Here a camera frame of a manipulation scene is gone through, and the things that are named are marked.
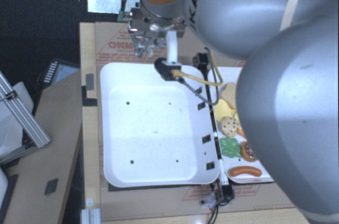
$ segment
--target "tray with toy food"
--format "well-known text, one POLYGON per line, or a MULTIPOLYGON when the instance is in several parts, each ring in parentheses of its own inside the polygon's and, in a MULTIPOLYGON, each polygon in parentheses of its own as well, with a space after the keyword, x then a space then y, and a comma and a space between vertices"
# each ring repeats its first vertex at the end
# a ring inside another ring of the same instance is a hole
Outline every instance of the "tray with toy food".
MULTIPOLYGON (((235 91, 241 68, 220 67, 224 84, 219 88, 219 101, 213 107, 225 174, 234 182, 265 183, 274 180, 257 159, 239 123, 236 110, 235 91)), ((208 80, 213 81, 212 72, 208 80)), ((217 93, 211 89, 211 98, 217 93)))

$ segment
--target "white tray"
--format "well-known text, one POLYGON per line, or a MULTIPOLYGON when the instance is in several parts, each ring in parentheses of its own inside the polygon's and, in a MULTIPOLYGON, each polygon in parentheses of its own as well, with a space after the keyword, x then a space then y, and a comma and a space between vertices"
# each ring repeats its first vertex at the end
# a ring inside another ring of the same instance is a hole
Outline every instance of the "white tray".
MULTIPOLYGON (((196 68, 182 70, 202 78, 196 68)), ((208 106, 198 110, 202 101, 184 85, 164 81, 153 65, 111 63, 100 76, 104 173, 109 183, 208 184, 218 177, 208 106), (203 143, 206 136, 211 141, 203 143)), ((194 89, 201 87, 206 97, 204 85, 186 81, 194 89)))
MULTIPOLYGON (((224 89, 227 83, 234 83, 237 84, 239 74, 241 72, 242 68, 235 68, 235 67, 220 67, 218 68, 219 72, 221 74, 221 77, 224 81, 224 85, 219 89, 219 92, 221 93, 224 89)), ((208 80, 213 81, 213 74, 210 71, 208 73, 208 80)), ((211 97, 212 100, 215 101, 216 99, 216 90, 214 87, 211 87, 211 97)), ((217 130, 218 130, 218 136, 220 138, 225 138, 226 136, 222 134, 221 131, 221 125, 220 122, 216 122, 217 130)), ((238 140, 238 143, 240 146, 246 141, 246 139, 240 135, 236 135, 234 138, 238 140)), ((267 183, 267 182, 274 182, 272 177, 269 175, 269 173, 265 170, 265 168, 262 166, 260 161, 255 162, 248 162, 244 160, 243 158, 229 158, 226 156, 222 156, 223 162, 224 162, 224 171, 232 181, 239 183, 239 184, 245 184, 245 183, 267 183), (237 166, 252 166, 260 169, 262 171, 262 175, 260 177, 255 177, 250 174, 240 174, 236 177, 233 177, 230 175, 229 171, 237 166)))

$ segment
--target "hot dog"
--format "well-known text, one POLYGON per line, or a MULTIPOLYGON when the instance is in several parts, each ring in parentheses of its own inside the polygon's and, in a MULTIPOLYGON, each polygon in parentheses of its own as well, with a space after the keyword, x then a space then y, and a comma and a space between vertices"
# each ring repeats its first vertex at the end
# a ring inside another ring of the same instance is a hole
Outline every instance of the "hot dog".
POLYGON ((256 177, 260 177, 262 172, 260 169, 250 166, 241 166, 241 167, 234 167, 229 171, 232 177, 236 177, 240 174, 250 174, 256 177))

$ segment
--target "cardboard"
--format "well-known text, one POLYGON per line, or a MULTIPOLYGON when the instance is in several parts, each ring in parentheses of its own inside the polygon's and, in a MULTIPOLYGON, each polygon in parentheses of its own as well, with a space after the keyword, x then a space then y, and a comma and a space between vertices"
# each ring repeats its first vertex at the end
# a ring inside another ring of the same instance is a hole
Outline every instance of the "cardboard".
MULTIPOLYGON (((100 70, 109 62, 153 63, 156 57, 165 55, 165 50, 161 50, 155 53, 153 58, 132 57, 133 45, 127 31, 128 25, 124 23, 95 24, 102 221, 208 214, 209 208, 202 206, 200 201, 211 193, 209 185, 116 189, 110 187, 104 177, 100 70)), ((187 31, 184 38, 179 40, 179 61, 183 64, 190 64, 192 57, 198 52, 204 52, 203 44, 187 31)), ((225 67, 239 67, 244 64, 243 61, 218 55, 216 55, 216 61, 218 66, 225 67)), ((221 207, 220 212, 293 207, 288 197, 275 183, 236 185, 234 191, 235 199, 229 205, 221 207)))

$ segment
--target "white cable tie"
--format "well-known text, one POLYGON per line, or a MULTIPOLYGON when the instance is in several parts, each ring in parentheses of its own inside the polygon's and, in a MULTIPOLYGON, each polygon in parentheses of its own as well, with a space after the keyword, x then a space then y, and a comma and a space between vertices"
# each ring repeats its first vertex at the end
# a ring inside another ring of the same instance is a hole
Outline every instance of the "white cable tie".
POLYGON ((297 5, 299 0, 288 0, 287 5, 285 8, 284 15, 282 17, 281 25, 280 25, 280 31, 288 28, 293 20, 293 16, 295 14, 297 5))

